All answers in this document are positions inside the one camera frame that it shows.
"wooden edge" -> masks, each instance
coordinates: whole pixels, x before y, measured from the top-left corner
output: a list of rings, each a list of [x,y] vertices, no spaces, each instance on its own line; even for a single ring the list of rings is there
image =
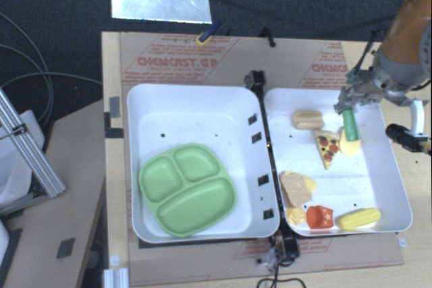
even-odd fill
[[[104,113],[110,112],[110,99],[118,98],[119,116],[109,117],[110,126],[123,128],[119,32],[102,33],[102,66]],[[105,138],[105,165],[109,267],[115,269],[129,267],[123,138]],[[113,256],[119,256],[118,265],[112,265],[111,258]]]

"toy pizza slice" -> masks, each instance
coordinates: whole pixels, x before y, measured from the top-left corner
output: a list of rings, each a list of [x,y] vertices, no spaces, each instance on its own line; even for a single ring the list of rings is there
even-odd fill
[[[339,151],[340,136],[335,132],[324,129],[316,129],[313,133],[324,168],[328,169]]]

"corn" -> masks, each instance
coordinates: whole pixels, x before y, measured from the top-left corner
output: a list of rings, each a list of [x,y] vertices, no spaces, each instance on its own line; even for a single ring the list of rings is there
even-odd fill
[[[376,208],[366,208],[344,215],[339,220],[339,226],[342,229],[348,230],[369,223],[376,222],[381,218],[381,212]]]

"green divided plate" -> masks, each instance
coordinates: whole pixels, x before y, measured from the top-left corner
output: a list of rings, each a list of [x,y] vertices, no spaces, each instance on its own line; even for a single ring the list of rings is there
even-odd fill
[[[202,144],[176,146],[153,157],[142,166],[138,182],[158,224],[176,237],[214,225],[236,205],[231,177]]]

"metal frame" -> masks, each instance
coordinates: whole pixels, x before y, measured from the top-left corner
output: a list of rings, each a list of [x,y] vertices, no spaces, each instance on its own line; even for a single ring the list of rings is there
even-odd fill
[[[0,208],[0,215],[8,214],[13,211],[25,208],[47,198],[56,197],[66,190],[65,184],[54,172],[47,161],[42,150],[36,145],[33,137],[27,130],[26,124],[22,123],[18,112],[11,104],[3,89],[0,87],[0,125],[5,129],[6,136],[0,138],[10,138],[18,152],[22,155],[27,165],[32,169],[40,186],[46,196],[34,197],[30,192],[26,196],[19,198],[11,204]]]

